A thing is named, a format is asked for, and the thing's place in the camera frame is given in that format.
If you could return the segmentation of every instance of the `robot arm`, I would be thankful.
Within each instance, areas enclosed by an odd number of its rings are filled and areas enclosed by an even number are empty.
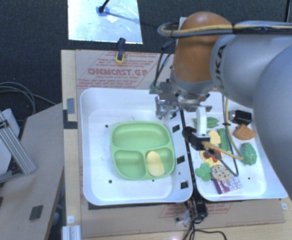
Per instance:
[[[187,111],[213,86],[253,108],[263,149],[292,200],[292,24],[247,21],[235,27],[209,12],[188,17],[176,34],[161,26],[163,36],[181,38],[166,90]]]

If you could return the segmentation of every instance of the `green plate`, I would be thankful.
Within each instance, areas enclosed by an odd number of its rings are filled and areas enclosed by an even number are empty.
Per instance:
[[[146,156],[156,151],[165,174],[148,172]],[[129,180],[151,180],[168,176],[175,168],[175,153],[167,128],[155,121],[132,121],[116,125],[111,133],[111,154],[117,172]]]

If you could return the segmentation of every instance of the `white tray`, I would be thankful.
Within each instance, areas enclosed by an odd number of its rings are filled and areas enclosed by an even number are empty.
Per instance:
[[[207,128],[208,131],[223,128],[223,115],[222,115],[222,96],[219,92],[212,92],[206,102],[202,103],[203,106],[212,106],[212,110],[207,113],[207,117],[214,117],[219,119],[219,125],[215,128]],[[235,102],[229,101],[228,111],[243,110],[253,113],[249,108],[243,107]],[[195,113],[186,113],[185,120],[188,126],[194,127],[193,118],[196,118]],[[233,133],[235,127],[238,126],[234,123],[230,126],[230,131]],[[252,122],[248,127],[256,132],[254,123]],[[213,181],[204,182],[201,178],[196,176],[196,183],[199,193],[209,201],[236,201],[236,200],[250,200],[250,199],[280,199],[287,197],[287,192],[280,183],[277,175],[275,174],[262,146],[259,138],[256,137],[251,140],[239,140],[233,137],[238,148],[243,143],[250,143],[257,153],[256,164],[249,166],[237,160],[239,170],[239,180],[242,183],[242,188],[230,191],[228,193],[218,194]],[[200,158],[199,151],[191,148],[191,155],[194,170],[199,168],[203,163]],[[234,171],[235,167],[233,159],[224,155],[224,161]]]
[[[159,120],[155,115],[155,95],[148,90],[90,88],[81,94],[83,145],[83,191],[86,199],[99,206],[180,203],[191,197],[193,188],[180,117]],[[128,180],[113,164],[110,134],[113,127],[127,121],[157,121],[169,130],[176,156],[171,175],[152,180]],[[172,128],[180,125],[180,130]],[[177,163],[184,156],[185,161]],[[188,187],[181,188],[182,183]]]

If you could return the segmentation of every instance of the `cardboard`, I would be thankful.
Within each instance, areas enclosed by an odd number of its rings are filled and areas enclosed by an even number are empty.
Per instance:
[[[123,64],[115,63],[115,51],[78,50],[75,52],[77,101],[89,87],[149,89],[159,54],[126,52]],[[173,56],[169,58],[158,81],[169,78]],[[82,237],[103,237],[185,230],[176,222],[186,207],[184,203],[159,205],[93,206],[82,193],[82,156],[80,102],[77,102],[79,165],[81,189]],[[208,217],[198,228],[220,228],[284,222],[279,200],[249,200],[207,204]]]

